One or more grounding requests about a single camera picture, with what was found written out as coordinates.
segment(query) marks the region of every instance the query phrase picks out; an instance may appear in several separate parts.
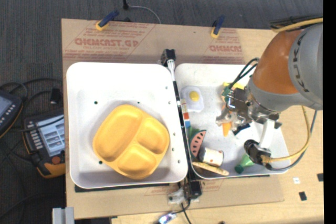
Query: white tray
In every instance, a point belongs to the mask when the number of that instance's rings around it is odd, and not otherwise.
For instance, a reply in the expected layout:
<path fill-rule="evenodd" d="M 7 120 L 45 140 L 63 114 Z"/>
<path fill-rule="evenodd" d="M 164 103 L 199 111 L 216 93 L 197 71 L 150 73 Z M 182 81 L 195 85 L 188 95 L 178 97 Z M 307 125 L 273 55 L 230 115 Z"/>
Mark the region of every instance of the white tray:
<path fill-rule="evenodd" d="M 260 141 L 263 127 L 261 124 L 252 123 L 251 127 L 240 131 L 236 136 L 232 131 L 227 137 L 223 136 L 222 127 L 215 123 L 216 117 L 220 115 L 223 106 L 221 93 L 223 82 L 232 82 L 244 66 L 242 65 L 208 65 L 208 64 L 191 64 L 183 63 L 177 66 L 175 71 L 176 82 L 179 92 L 185 86 L 199 87 L 204 98 L 204 110 L 202 112 L 189 112 L 191 126 L 200 130 L 207 130 L 203 140 L 203 146 L 214 150 L 224 152 L 224 161 L 221 168 L 227 170 L 230 175 L 226 177 L 238 176 L 257 176 L 268 174 L 279 174 L 284 172 L 270 171 L 261 165 L 246 167 L 242 174 L 235 171 L 235 166 L 239 164 L 243 156 L 244 142 L 248 139 Z M 240 84 L 246 85 L 249 76 L 239 81 Z M 274 132 L 272 143 L 269 148 L 272 157 L 288 156 L 287 147 L 282 135 L 281 129 Z M 290 161 L 274 162 L 274 168 L 286 167 Z M 202 169 L 195 169 L 196 174 L 204 179 L 218 179 L 223 176 L 208 172 Z"/>
<path fill-rule="evenodd" d="M 169 71 L 160 65 L 79 62 L 67 71 L 70 176 L 81 188 L 104 188 L 181 181 L 187 161 Z M 117 106 L 141 108 L 166 126 L 170 145 L 152 175 L 132 180 L 100 164 L 92 140 Z"/>

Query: device screen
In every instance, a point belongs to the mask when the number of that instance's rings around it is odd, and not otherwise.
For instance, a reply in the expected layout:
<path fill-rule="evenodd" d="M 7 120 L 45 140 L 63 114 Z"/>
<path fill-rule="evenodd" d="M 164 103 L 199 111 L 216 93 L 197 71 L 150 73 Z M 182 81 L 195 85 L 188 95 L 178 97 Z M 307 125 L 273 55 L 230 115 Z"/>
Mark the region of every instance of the device screen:
<path fill-rule="evenodd" d="M 36 125 L 43 126 L 54 122 L 61 117 L 63 117 L 63 115 L 39 121 Z M 39 130 L 50 157 L 60 154 L 60 152 L 65 149 L 64 119 L 50 125 L 40 127 Z"/>
<path fill-rule="evenodd" d="M 11 100 L 8 100 L 0 96 L 0 116 L 5 113 L 5 111 L 9 108 L 11 103 L 12 103 Z"/>

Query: blue and yellow clamp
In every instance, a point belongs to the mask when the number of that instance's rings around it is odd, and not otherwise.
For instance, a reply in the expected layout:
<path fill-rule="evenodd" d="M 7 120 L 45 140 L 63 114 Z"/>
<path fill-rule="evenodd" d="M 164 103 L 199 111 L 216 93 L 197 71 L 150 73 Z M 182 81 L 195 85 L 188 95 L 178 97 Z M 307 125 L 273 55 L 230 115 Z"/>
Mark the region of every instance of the blue and yellow clamp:
<path fill-rule="evenodd" d="M 108 22 L 116 18 L 118 15 L 119 11 L 117 10 L 112 11 L 104 19 L 96 23 L 96 29 L 102 31 L 104 28 L 108 26 Z"/>
<path fill-rule="evenodd" d="M 222 27 L 222 24 L 224 22 L 224 18 L 225 18 L 224 15 L 220 15 L 218 17 L 218 19 L 215 20 L 214 23 L 212 24 L 213 28 L 212 28 L 212 31 L 211 31 L 211 36 L 213 38 L 219 37 L 219 30 Z"/>

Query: yellow plate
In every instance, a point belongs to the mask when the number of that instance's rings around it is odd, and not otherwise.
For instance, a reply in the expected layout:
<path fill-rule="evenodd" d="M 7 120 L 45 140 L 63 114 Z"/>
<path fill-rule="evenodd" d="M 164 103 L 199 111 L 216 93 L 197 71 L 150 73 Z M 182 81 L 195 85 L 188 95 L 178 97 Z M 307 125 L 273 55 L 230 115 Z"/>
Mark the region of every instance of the yellow plate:
<path fill-rule="evenodd" d="M 93 138 L 100 160 L 118 173 L 144 179 L 158 167 L 170 142 L 163 124 L 132 105 L 120 105 L 104 120 Z"/>

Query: toy watermelon slice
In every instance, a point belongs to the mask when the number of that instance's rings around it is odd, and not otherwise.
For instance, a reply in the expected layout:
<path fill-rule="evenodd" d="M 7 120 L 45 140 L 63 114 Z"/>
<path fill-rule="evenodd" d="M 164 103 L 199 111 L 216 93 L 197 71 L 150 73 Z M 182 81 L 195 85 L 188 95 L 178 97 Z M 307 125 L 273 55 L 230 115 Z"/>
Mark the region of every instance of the toy watermelon slice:
<path fill-rule="evenodd" d="M 190 139 L 190 152 L 196 158 L 200 151 L 201 144 L 205 137 L 206 130 L 200 130 L 192 135 Z"/>

